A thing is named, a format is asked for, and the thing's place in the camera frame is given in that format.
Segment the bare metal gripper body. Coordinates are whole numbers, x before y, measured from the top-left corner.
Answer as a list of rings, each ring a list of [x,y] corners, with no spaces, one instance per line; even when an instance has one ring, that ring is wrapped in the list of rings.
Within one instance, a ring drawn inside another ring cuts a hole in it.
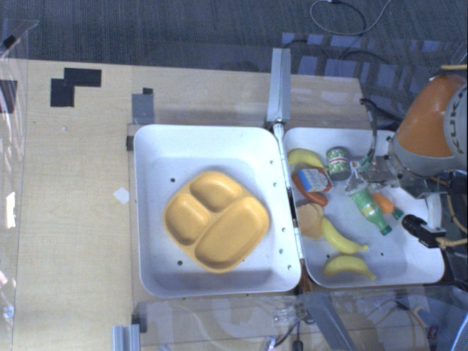
[[[375,156],[369,169],[364,173],[364,178],[373,184],[398,187],[401,172],[401,163],[394,156]]]

